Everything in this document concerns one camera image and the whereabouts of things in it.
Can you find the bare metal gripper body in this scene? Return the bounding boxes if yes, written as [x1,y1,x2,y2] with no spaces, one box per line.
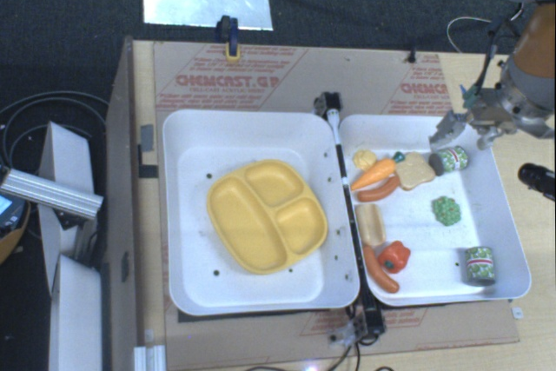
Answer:
[467,87,556,140]

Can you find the small green pea can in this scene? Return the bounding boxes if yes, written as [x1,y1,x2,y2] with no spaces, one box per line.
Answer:
[465,246,497,288]
[428,144,471,177]

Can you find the toy bread slice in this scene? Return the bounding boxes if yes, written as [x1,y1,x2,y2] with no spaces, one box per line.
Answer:
[394,151,437,192]

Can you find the green toy peas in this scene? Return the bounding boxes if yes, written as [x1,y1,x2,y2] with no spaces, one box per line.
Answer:
[431,195,462,228]

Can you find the orange toy carrot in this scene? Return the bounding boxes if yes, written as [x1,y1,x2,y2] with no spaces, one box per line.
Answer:
[349,150,407,192]

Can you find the yellow toy cauliflower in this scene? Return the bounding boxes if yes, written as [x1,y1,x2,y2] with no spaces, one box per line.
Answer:
[352,149,378,172]

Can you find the orange toy sausage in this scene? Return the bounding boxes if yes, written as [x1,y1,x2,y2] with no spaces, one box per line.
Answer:
[362,245,400,295]
[356,174,401,204]

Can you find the thin black and white rod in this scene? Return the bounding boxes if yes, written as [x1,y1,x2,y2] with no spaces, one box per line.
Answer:
[328,108,371,310]

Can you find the beige toy hot dog bun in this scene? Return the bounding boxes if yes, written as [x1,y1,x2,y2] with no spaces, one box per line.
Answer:
[354,202,387,248]

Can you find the white plastic tray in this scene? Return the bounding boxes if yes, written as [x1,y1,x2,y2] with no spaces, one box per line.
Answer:
[338,113,533,308]
[162,108,362,316]

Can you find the orange toy bell pepper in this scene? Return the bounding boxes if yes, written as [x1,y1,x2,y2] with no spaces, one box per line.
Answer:
[376,240,412,275]

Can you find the brown cardboard board, red print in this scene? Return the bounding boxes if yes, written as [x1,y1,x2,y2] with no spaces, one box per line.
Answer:
[152,41,521,367]

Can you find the yellow divided plate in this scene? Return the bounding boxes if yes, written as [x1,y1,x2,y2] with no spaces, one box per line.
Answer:
[206,158,329,275]

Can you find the black block with thin wires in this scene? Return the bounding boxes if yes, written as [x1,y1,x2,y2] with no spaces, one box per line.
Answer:
[354,302,387,338]
[314,91,345,116]

